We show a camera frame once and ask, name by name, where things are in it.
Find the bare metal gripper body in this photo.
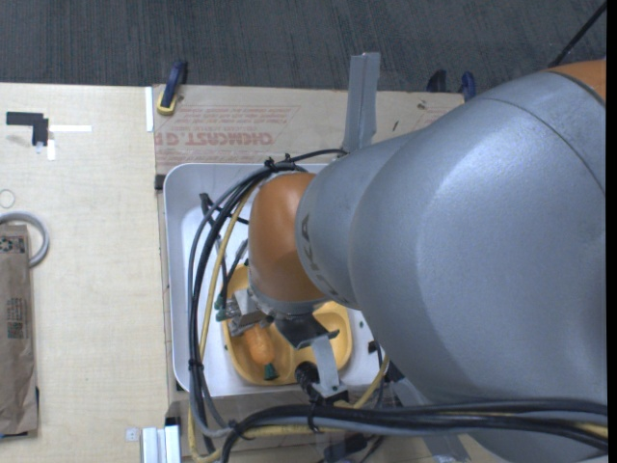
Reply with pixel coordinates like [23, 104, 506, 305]
[227, 287, 278, 338]

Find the orange carrot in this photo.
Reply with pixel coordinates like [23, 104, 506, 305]
[244, 326, 281, 382]

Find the white plastic tray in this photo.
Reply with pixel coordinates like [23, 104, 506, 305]
[162, 162, 389, 400]

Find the yellow divided plate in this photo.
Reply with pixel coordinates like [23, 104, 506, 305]
[221, 262, 354, 387]

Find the brown cardboard board red print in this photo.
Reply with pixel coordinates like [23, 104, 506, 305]
[151, 83, 467, 455]

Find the brown paper bag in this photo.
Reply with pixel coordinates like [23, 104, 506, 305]
[0, 224, 40, 438]

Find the black cylinder on white bracket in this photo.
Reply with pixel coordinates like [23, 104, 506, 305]
[275, 315, 350, 401]

